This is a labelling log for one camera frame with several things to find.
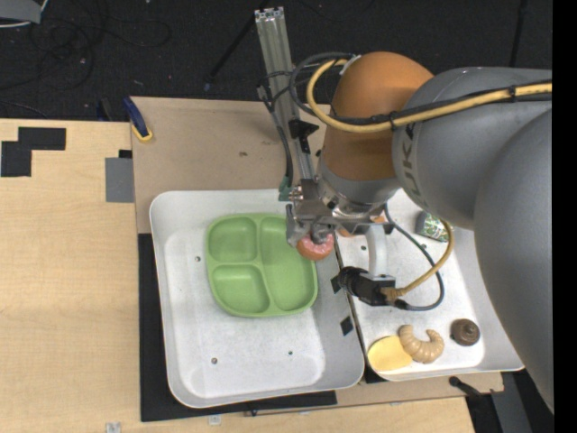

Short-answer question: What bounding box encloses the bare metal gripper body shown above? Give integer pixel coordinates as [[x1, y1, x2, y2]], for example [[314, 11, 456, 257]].
[[285, 178, 389, 228]]

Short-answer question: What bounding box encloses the pink doughnut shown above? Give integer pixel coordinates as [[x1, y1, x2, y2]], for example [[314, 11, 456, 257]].
[[296, 232, 335, 262]]

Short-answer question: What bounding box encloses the green divided plate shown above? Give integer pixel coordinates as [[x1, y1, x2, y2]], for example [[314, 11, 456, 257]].
[[206, 213, 319, 318]]

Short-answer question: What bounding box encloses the green and white packet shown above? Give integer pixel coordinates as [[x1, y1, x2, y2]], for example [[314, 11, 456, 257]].
[[414, 211, 452, 243]]

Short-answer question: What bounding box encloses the brown cardboard board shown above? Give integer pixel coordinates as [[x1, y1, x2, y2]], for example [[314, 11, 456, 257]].
[[129, 96, 505, 417]]

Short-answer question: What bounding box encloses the white plastic tray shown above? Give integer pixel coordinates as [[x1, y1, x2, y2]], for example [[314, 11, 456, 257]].
[[148, 189, 365, 409], [335, 190, 527, 382]]

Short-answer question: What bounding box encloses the yellow round biscuit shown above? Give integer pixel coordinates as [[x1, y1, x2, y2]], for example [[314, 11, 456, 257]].
[[367, 335, 414, 372]]

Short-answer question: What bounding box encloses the beige croissant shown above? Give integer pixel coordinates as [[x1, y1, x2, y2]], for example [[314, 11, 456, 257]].
[[397, 324, 445, 364]]

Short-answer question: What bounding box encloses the brown chocolate doughnut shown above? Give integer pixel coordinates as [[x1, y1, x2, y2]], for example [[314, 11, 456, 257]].
[[450, 318, 481, 346]]

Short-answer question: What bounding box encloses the black cylinder on white bracket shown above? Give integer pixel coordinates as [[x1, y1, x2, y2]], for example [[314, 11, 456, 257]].
[[336, 222, 398, 307]]

